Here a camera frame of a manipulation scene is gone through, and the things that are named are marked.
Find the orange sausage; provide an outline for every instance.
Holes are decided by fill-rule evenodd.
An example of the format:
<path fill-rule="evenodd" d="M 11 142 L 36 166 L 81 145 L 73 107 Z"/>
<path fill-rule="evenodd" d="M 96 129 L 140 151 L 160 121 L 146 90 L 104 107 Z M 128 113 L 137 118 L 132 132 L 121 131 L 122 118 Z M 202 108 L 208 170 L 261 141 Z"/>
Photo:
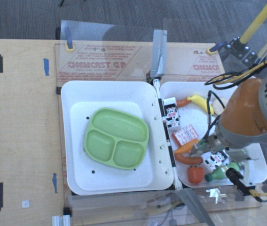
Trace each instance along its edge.
<path fill-rule="evenodd" d="M 177 161 L 183 164 L 187 164 L 187 165 L 199 165 L 204 161 L 201 156 L 186 157 L 186 156 L 183 156 L 182 154 L 174 154 L 174 157 Z"/>
<path fill-rule="evenodd" d="M 183 107 L 183 106 L 188 105 L 190 103 L 191 103 L 191 100 L 188 100 L 187 98 L 176 101 L 177 107 Z"/>
<path fill-rule="evenodd" d="M 183 154 L 183 153 L 188 153 L 189 151 L 192 150 L 193 144 L 199 142 L 199 139 L 194 139 L 192 141 L 187 142 L 186 144 L 182 145 L 178 149 L 174 151 L 174 154 Z"/>

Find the banana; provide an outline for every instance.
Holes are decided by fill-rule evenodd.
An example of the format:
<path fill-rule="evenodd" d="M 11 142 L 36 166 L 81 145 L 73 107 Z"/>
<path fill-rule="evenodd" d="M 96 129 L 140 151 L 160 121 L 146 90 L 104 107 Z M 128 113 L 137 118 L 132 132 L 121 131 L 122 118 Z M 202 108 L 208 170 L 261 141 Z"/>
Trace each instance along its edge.
<path fill-rule="evenodd" d="M 208 113 L 206 99 L 202 98 L 199 95 L 193 95 L 191 97 L 187 97 L 187 100 L 192 101 L 194 104 L 200 106 L 204 111 L 206 111 Z M 213 107 L 211 105 L 210 105 L 210 113 L 214 114 L 214 110 L 213 110 Z"/>

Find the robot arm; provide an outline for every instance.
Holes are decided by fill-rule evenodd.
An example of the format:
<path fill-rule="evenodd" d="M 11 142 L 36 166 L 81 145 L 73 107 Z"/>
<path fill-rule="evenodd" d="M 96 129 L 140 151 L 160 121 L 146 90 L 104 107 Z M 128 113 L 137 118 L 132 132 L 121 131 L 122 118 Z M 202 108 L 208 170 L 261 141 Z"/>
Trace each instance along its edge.
<path fill-rule="evenodd" d="M 249 78 L 234 91 L 206 141 L 194 144 L 191 156 L 267 143 L 267 76 Z"/>

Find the green plate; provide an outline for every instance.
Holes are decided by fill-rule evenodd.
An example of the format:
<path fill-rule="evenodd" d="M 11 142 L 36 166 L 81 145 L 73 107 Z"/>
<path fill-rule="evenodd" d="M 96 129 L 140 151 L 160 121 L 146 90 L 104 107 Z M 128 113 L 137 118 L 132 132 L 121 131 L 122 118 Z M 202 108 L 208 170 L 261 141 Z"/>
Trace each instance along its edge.
<path fill-rule="evenodd" d="M 148 126 L 139 117 L 102 108 L 94 112 L 86 129 L 85 151 L 100 163 L 134 169 L 143 161 L 148 139 Z"/>

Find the wooden table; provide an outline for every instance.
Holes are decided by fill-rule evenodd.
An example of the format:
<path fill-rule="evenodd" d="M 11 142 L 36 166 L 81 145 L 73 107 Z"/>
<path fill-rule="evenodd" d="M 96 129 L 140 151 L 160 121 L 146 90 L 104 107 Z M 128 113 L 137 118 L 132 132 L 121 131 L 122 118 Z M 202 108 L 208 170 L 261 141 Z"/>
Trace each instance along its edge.
<path fill-rule="evenodd" d="M 51 225 L 63 215 L 57 43 L 0 39 L 0 226 Z M 216 225 L 267 225 L 267 204 L 210 215 Z"/>

